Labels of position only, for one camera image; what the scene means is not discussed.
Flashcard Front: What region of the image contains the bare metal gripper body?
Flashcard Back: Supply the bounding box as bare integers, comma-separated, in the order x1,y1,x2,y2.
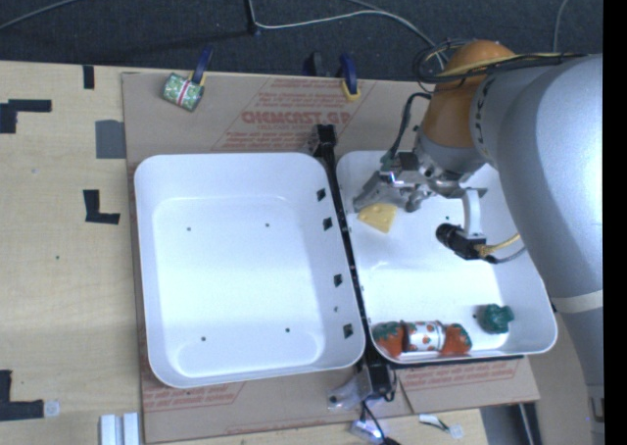
378,150,488,200

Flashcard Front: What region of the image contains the yellow cheese wedge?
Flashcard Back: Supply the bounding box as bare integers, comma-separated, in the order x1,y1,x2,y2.
356,202,399,235

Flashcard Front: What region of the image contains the thin black rod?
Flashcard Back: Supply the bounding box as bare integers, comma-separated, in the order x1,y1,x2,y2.
322,148,379,369

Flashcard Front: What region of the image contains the white plastic tray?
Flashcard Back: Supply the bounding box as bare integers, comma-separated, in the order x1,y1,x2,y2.
132,152,367,389
335,149,559,366

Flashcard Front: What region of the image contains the brown cardboard board red print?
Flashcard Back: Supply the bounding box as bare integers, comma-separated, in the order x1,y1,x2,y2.
121,71,543,445

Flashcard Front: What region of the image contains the white can with red print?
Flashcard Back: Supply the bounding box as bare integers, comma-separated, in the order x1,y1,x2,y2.
401,319,448,354

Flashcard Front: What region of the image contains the red strawberry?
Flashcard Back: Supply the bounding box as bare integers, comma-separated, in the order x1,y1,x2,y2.
439,322,473,357
372,321,407,358

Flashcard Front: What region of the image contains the green broccoli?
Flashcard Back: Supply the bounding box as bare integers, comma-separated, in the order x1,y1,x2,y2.
476,303,515,335

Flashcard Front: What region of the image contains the green can with red stripe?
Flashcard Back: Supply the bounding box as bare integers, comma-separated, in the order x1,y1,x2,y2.
162,72,206,114

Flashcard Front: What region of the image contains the black cylinder on white bracket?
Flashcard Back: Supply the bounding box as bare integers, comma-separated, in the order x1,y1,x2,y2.
435,187,489,261

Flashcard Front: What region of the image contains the black block with thin wires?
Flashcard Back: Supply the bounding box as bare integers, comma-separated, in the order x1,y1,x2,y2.
310,124,339,158
364,360,396,399

